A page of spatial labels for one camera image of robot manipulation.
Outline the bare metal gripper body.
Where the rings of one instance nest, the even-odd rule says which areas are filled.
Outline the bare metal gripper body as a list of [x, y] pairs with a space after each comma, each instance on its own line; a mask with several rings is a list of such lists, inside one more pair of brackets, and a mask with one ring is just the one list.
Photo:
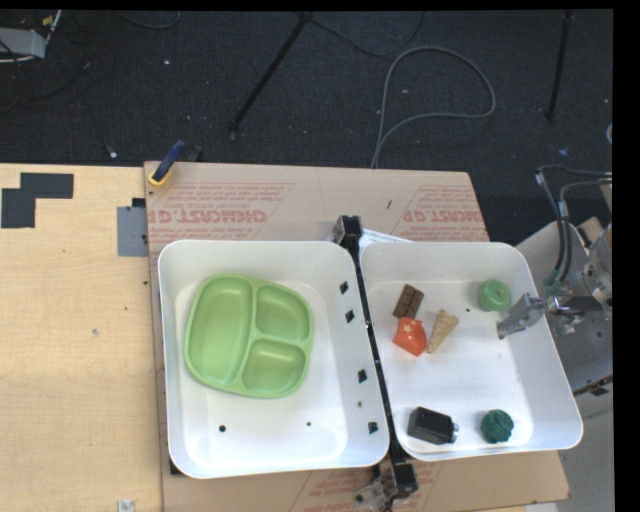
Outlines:
[[613, 314], [612, 250], [597, 240], [579, 258], [566, 244], [565, 260], [546, 281], [547, 312], [560, 318], [561, 330], [575, 331], [587, 318], [611, 320]]

